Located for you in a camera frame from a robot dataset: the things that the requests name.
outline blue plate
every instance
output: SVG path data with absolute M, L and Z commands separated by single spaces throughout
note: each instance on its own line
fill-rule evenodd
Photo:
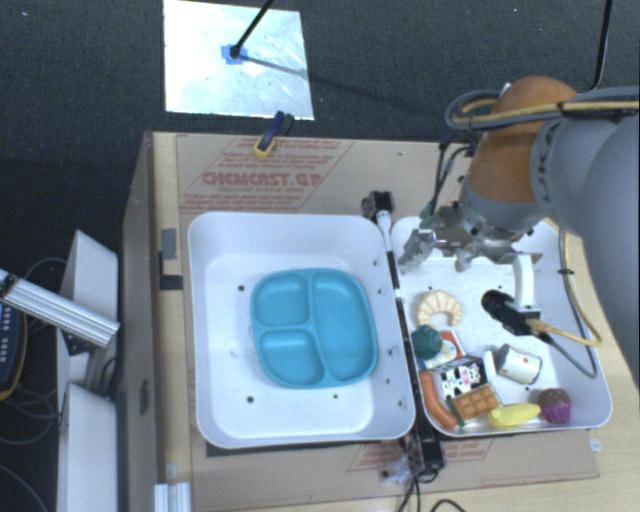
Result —
M 264 371 L 294 388 L 352 384 L 376 365 L 378 344 L 367 297 L 332 269 L 279 272 L 251 296 L 251 322 Z

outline blue and yellow clamp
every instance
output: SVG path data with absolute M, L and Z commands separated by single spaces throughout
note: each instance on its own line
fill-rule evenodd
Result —
M 257 157 L 264 158 L 271 153 L 271 150 L 276 144 L 275 136 L 278 132 L 282 131 L 285 135 L 291 129 L 293 123 L 293 116 L 284 112 L 278 111 L 273 120 L 267 127 L 266 131 L 253 145 L 253 154 Z

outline can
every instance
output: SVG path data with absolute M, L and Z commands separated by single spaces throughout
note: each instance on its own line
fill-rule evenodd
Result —
M 496 372 L 521 384 L 533 384 L 542 368 L 542 359 L 505 343 L 495 355 Z

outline dark floor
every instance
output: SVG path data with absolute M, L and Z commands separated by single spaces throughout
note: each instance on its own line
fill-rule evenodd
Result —
M 447 103 L 466 91 L 529 74 L 588 90 L 604 5 L 278 1 L 276 8 L 301 13 L 316 116 L 296 123 L 292 135 L 435 139 Z M 66 257 L 76 229 L 119 251 L 144 130 L 256 134 L 266 127 L 165 112 L 162 22 L 162 0 L 0 3 L 0 268 L 22 274 L 42 258 Z M 640 3 L 617 1 L 603 87 L 638 84 L 639 49 Z M 41 336 L 31 342 L 24 385 L 46 392 L 54 385 L 53 338 Z M 0 435 L 22 428 L 16 422 L 0 408 Z M 0 444 L 0 463 L 51 510 L 56 446 L 53 431 L 27 448 Z M 0 510 L 36 510 L 1 472 L 0 496 Z

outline metal plate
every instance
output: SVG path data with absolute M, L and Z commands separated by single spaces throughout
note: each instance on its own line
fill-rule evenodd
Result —
M 169 112 L 313 120 L 300 14 L 269 10 L 227 63 L 258 9 L 165 0 L 165 100 Z

